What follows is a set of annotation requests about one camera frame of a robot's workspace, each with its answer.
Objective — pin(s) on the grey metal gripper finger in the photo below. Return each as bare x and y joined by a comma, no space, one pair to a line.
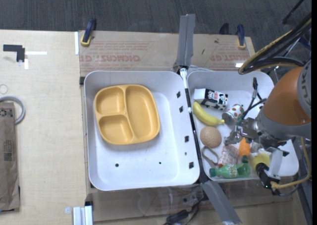
239,129
230,139

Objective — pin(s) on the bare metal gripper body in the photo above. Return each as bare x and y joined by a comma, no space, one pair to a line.
251,129

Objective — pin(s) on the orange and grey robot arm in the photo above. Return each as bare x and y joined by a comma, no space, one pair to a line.
284,105

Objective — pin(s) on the small orange bottle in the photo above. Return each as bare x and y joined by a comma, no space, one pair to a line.
244,147

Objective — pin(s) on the clear packet with orange print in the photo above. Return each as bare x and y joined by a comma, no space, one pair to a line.
227,155

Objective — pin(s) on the white can with orange dots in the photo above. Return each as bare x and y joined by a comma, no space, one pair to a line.
231,115

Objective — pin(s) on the tan round bread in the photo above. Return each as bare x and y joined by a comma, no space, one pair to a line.
210,136

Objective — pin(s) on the tan rubber band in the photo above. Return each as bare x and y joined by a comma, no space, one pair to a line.
204,153

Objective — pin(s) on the green plastic bottle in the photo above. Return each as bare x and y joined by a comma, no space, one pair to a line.
230,171

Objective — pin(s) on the yellow banana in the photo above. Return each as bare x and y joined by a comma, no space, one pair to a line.
204,117

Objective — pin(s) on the cow print milk carton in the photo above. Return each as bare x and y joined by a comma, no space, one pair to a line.
213,98

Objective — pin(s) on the white plastic tray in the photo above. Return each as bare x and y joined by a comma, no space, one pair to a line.
148,169
218,82

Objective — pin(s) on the yellow divided plate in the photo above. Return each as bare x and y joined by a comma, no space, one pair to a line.
141,110

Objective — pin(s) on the brown cardboard board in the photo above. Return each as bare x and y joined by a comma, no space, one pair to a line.
148,53

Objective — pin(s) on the brown paper bag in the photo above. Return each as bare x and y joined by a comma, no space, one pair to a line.
8,157

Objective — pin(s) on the black cylinder on white bracket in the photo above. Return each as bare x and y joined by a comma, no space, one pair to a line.
275,164

